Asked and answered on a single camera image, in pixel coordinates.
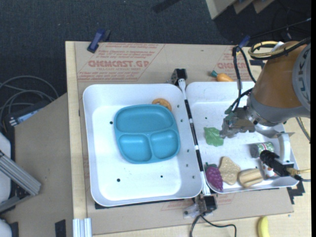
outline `black floor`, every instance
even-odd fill
[[[236,15],[230,6],[215,20],[205,0],[0,0],[0,83],[30,75],[50,82],[59,95],[65,93],[65,41],[90,41],[98,28],[111,30],[112,42],[238,44],[245,35],[309,17],[311,0],[276,0],[259,14],[250,5]],[[250,44],[310,35],[309,22],[254,38]],[[53,95],[34,79],[17,79],[12,85]],[[0,108],[17,92],[0,86]],[[22,93],[14,102],[29,98]]]

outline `blue clamp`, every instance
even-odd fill
[[[106,39],[109,38],[110,36],[110,31],[107,30],[105,32],[104,29],[98,29],[97,33],[94,36],[93,41],[90,43],[90,45],[88,46],[87,50],[91,53],[95,53],[95,51],[98,49],[99,45],[98,43],[103,39],[104,34],[106,34]]]

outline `white tray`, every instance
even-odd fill
[[[243,82],[242,91],[246,91],[254,86],[252,82]],[[202,163],[205,165],[216,164],[219,166],[222,157],[229,157],[233,162],[238,164],[241,170],[250,168],[261,168],[261,161],[258,158],[252,158],[249,150],[249,145],[253,143],[261,143],[271,141],[274,144],[275,152],[280,152],[278,139],[269,139],[258,132],[239,133],[234,138],[225,138],[224,145],[215,147],[208,145],[205,140],[204,127],[215,127],[219,130],[222,128],[223,118],[226,116],[224,111],[238,97],[236,82],[193,82],[188,85],[187,98],[190,104],[193,122],[197,134],[198,146],[201,154]],[[247,97],[241,99],[240,107],[246,104]],[[284,131],[283,125],[278,126],[279,132]],[[291,151],[290,160],[294,162],[294,167],[297,168],[296,161]],[[232,193],[249,190],[271,189],[279,187],[295,186],[298,183],[292,177],[277,177],[275,179],[267,179],[263,182],[244,188],[238,182],[234,185],[224,183],[223,190],[218,191],[216,188],[208,184],[209,187],[218,193]]]
[[[120,154],[111,122],[126,106],[151,104],[156,98],[172,106],[181,148],[172,159],[132,164]],[[193,198],[202,189],[198,160],[182,92],[170,84],[95,84],[83,93],[91,193],[106,207]]]

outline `green leaf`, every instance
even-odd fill
[[[222,146],[224,139],[219,135],[219,130],[215,127],[204,127],[206,143],[215,147]]]

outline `banana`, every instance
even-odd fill
[[[263,216],[259,219],[258,222],[258,234],[259,237],[270,237],[269,227],[268,227],[268,218],[267,216]]]

